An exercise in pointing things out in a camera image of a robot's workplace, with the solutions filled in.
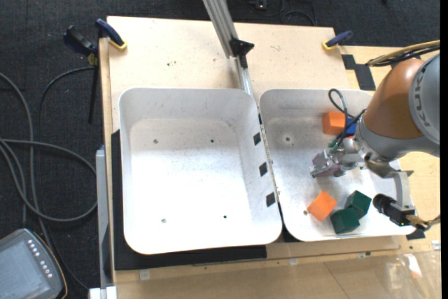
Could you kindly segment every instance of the orange block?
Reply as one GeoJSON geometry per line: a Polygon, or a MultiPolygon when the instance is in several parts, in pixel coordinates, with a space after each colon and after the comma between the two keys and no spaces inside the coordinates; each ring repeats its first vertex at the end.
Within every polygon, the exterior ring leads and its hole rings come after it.
{"type": "Polygon", "coordinates": [[[331,211],[336,207],[336,204],[336,200],[322,190],[307,207],[307,211],[321,222],[328,217],[331,211]]]}
{"type": "Polygon", "coordinates": [[[339,111],[328,111],[322,116],[324,134],[339,134],[345,127],[345,115],[339,111]]]}

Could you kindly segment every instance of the green block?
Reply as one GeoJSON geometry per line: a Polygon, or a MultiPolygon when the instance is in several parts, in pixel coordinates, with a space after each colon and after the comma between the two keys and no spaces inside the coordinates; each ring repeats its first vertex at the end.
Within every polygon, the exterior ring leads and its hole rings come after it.
{"type": "Polygon", "coordinates": [[[359,227],[358,215],[353,208],[340,209],[332,214],[330,219],[337,235],[351,232],[359,227]]]}
{"type": "Polygon", "coordinates": [[[358,219],[361,219],[367,214],[371,202],[372,198],[366,196],[364,193],[355,190],[347,198],[344,208],[353,208],[358,215],[358,219]]]}

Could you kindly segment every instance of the black floor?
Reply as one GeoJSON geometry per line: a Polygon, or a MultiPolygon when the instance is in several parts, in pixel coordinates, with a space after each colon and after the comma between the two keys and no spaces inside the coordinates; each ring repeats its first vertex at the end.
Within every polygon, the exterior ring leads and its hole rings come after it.
{"type": "MultiPolygon", "coordinates": [[[[103,143],[100,96],[88,124],[92,71],[58,81],[46,93],[40,126],[39,104],[47,84],[59,74],[88,66],[85,56],[68,49],[62,35],[69,25],[96,43],[95,20],[107,15],[205,20],[201,0],[0,0],[0,73],[26,98],[34,138],[69,148],[95,163],[103,143]]],[[[348,45],[408,46],[440,38],[440,0],[267,0],[266,12],[248,0],[229,0],[235,22],[333,27],[351,30],[348,45]],[[282,8],[281,17],[276,15],[282,8]]],[[[11,86],[0,79],[0,137],[29,139],[27,117],[11,86]]],[[[29,181],[29,149],[14,145],[29,181]]],[[[95,176],[79,161],[44,150],[35,161],[40,207],[51,216],[77,216],[96,200],[95,176]]],[[[41,233],[33,214],[26,226],[41,233]]],[[[22,203],[8,166],[0,160],[0,237],[22,227],[22,203]]],[[[99,285],[96,213],[76,225],[48,225],[64,262],[88,288],[99,285]]],[[[86,290],[65,269],[69,298],[85,298],[86,290]]]]}

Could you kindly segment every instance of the gray device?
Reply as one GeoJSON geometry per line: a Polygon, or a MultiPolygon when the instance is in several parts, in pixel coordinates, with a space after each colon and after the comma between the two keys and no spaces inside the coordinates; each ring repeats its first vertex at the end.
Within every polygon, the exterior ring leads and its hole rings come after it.
{"type": "Polygon", "coordinates": [[[0,240],[0,299],[55,299],[63,288],[59,264],[30,230],[0,240]]]}

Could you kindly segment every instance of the white tray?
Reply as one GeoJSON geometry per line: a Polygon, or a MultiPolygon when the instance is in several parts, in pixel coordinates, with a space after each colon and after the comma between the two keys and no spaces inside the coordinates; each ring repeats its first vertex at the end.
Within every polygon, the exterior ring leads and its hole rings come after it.
{"type": "Polygon", "coordinates": [[[143,254],[259,245],[281,233],[254,99],[132,88],[119,100],[124,234],[143,254]]]}
{"type": "MultiPolygon", "coordinates": [[[[362,90],[341,90],[349,113],[358,114],[367,107],[371,95],[362,90]]],[[[354,169],[341,177],[310,174],[314,156],[327,149],[334,138],[322,132],[321,118],[336,111],[328,90],[268,90],[260,97],[260,112],[265,126],[274,178],[279,194],[283,222],[289,233],[301,241],[321,241],[346,237],[407,235],[412,226],[399,227],[370,205],[368,213],[353,232],[336,235],[330,217],[322,222],[306,214],[307,206],[325,190],[337,201],[335,211],[343,209],[346,199],[358,190],[368,197],[383,193],[396,198],[392,179],[382,179],[368,169],[354,169]]],[[[398,161],[392,163],[399,169],[398,161]]]]}

